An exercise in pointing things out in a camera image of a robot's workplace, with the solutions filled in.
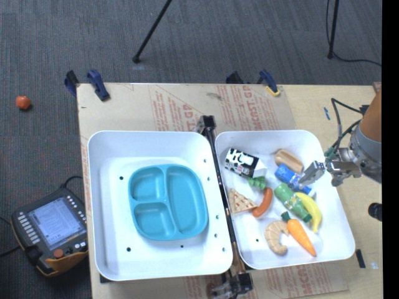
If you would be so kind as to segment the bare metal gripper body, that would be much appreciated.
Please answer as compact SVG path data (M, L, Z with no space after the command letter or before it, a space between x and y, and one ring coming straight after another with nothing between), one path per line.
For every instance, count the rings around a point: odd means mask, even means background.
M360 168L351 160L345 148L335 149L330 147L325 151L325 168L331 174L331 185L340 186L344 180L350 177L360 178Z

